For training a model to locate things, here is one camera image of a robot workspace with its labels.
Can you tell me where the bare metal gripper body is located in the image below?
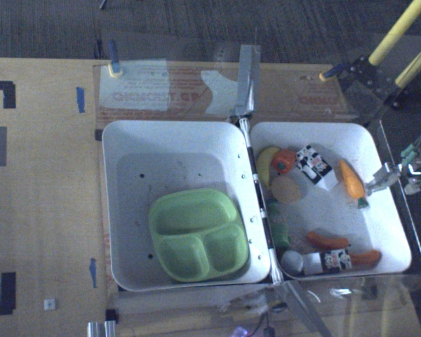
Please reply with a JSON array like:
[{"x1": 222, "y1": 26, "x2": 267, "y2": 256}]
[{"x1": 399, "y1": 152, "x2": 421, "y2": 196}]

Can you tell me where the orange carrot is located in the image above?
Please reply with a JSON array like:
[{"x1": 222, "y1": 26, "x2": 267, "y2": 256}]
[{"x1": 338, "y1": 159, "x2": 370, "y2": 209}]

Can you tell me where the white plastic tray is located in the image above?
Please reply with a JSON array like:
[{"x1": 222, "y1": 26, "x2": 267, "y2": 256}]
[
  {"x1": 248, "y1": 121, "x2": 413, "y2": 280},
  {"x1": 101, "y1": 119, "x2": 272, "y2": 292}
]

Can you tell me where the white cow print carton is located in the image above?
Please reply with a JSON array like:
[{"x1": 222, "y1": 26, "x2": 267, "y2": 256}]
[{"x1": 295, "y1": 144, "x2": 339, "y2": 192}]

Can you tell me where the orange sausage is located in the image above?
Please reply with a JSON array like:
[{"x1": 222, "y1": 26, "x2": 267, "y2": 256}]
[
  {"x1": 349, "y1": 249, "x2": 382, "y2": 268},
  {"x1": 306, "y1": 231, "x2": 351, "y2": 251}
]

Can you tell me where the tan round bread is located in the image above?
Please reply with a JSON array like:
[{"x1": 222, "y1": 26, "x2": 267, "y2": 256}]
[{"x1": 270, "y1": 176, "x2": 302, "y2": 205}]

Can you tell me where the orange bell pepper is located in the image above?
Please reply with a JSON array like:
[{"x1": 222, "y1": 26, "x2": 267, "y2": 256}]
[{"x1": 272, "y1": 148, "x2": 298, "y2": 174}]

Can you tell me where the white cow print bottle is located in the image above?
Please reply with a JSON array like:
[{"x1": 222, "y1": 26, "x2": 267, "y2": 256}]
[{"x1": 280, "y1": 248, "x2": 354, "y2": 277}]

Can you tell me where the green bottle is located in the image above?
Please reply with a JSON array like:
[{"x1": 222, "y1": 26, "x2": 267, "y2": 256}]
[{"x1": 265, "y1": 198, "x2": 291, "y2": 249}]

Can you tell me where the yellow banana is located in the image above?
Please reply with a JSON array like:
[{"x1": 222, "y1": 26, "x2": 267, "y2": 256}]
[{"x1": 256, "y1": 146, "x2": 281, "y2": 190}]

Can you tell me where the green divided plate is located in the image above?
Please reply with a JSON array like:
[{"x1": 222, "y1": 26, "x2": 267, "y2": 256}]
[{"x1": 147, "y1": 187, "x2": 250, "y2": 283}]

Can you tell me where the brown cardboard board red print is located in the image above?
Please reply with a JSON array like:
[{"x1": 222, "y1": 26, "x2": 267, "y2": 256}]
[{"x1": 93, "y1": 60, "x2": 361, "y2": 294}]

